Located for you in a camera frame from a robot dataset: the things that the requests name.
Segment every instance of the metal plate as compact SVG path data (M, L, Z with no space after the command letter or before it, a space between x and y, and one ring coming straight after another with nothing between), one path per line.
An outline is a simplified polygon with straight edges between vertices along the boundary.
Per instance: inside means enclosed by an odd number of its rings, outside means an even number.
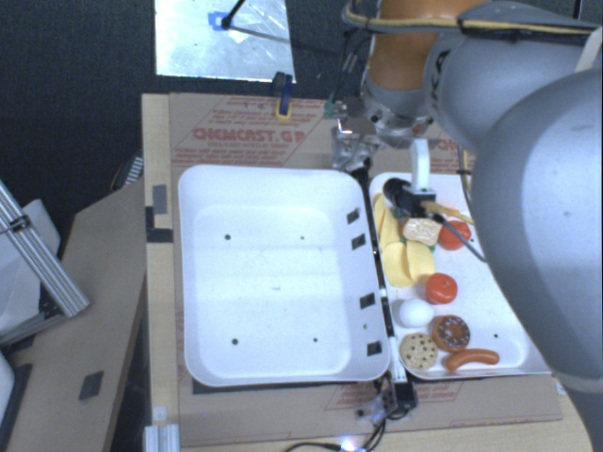
M285 0L247 0L222 30L237 0L155 0L158 75L270 82L294 76Z

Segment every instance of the donut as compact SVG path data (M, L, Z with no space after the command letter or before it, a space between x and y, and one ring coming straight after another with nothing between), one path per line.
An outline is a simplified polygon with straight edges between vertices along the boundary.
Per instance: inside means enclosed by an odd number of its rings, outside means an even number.
M406 366L417 370L427 370L435 365L437 348L429 335L411 333L402 340L399 355Z
M467 348L471 332L459 316L437 316L433 321L432 337L438 348L454 353Z

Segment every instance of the white tray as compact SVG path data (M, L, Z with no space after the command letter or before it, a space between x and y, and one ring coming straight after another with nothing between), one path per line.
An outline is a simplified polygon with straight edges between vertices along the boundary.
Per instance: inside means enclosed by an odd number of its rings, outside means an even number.
M362 191L349 175L197 166L178 192L185 359L196 380L384 373L390 355L375 260Z
M411 181L410 174L380 174L371 182L371 199L382 192L385 182L398 177ZM458 176L434 174L430 187L436 192L436 201L460 210L469 215ZM481 250L475 229L471 228L473 245ZM457 315L468 325L471 331L470 348L488 348L500 355L497 365L468 363L456 372L449 372L443 361L448 354L439 351L437 364L429 370L411 370L422 379L457 379L460 377L488 377L504 375L526 375L550 373L540 352L532 343L511 306L502 295L488 265L479 261L467 248L447 251L436 245L433 254L436 271L452 276L459 285L458 297L446 305L433 305L436 315ZM526 293L530 284L526 283ZM430 333L428 326L420 329L407 329L399 322L399 306L404 299L425 298L424 286L396 288L387 284L394 328L398 343L408 333Z

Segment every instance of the tray with toy food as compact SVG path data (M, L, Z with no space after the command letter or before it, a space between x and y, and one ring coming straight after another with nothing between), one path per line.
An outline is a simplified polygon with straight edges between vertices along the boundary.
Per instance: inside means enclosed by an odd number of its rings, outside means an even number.
M392 360L421 379L549 373L488 265L448 227L401 216L383 194L392 178L411 180L380 174L369 189L399 345ZM470 219L462 220L469 213L459 177L432 175L430 187L436 202L461 219L444 217L481 253Z

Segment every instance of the dark floor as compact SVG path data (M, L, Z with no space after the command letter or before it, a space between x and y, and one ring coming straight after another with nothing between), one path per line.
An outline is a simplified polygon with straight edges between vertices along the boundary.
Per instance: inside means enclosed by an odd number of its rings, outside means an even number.
M346 1L286 0L294 96L324 99L334 88ZM515 1L564 15L575 4ZM584 0L582 19L601 23L602 1ZM140 148L140 95L170 91L265 94L268 85L156 76L154 0L0 0L0 179L21 204L42 198L56 223L102 199ZM143 357L128 410L142 407ZM139 431L124 417L122 437Z

